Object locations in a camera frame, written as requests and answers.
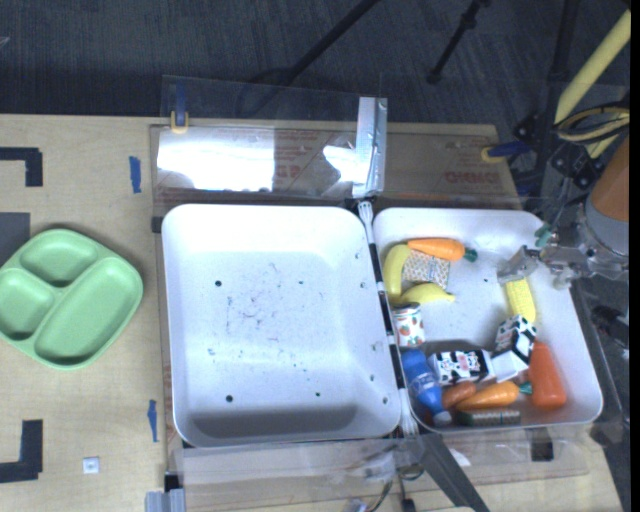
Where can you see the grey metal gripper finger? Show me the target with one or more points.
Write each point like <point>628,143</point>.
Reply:
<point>515,275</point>
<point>522,254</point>

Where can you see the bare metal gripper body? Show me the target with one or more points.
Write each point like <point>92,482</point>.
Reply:
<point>575,257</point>

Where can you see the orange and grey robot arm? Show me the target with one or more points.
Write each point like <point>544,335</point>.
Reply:
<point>610,200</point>

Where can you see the yellow corn cob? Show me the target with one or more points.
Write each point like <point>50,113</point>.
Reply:
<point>521,300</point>

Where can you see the white plastic tray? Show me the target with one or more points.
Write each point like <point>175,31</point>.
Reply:
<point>280,325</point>
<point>480,300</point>

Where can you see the cow print milk carton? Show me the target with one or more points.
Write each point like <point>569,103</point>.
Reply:
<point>460,366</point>
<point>515,340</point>

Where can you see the orange carrot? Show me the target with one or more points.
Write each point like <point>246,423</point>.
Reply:
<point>435,248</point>
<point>492,396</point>

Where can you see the beige patterned packet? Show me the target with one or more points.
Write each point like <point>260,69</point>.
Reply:
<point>427,270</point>

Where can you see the yellow banana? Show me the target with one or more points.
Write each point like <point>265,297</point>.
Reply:
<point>394,265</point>
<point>427,294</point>

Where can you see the orange bottle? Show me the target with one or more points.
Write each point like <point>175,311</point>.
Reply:
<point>546,377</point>

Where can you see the white can with red print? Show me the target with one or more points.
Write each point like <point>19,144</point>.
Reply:
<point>409,325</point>

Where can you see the orange sausage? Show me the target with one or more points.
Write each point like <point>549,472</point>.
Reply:
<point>457,394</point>

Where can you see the blue bottle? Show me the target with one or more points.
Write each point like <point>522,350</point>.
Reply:
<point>422,382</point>

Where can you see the green and gold can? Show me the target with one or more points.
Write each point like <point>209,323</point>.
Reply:
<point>490,417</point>

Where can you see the green divided plate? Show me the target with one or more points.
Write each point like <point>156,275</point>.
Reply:
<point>75,300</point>

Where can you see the small white square block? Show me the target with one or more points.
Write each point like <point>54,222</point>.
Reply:
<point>91,465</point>

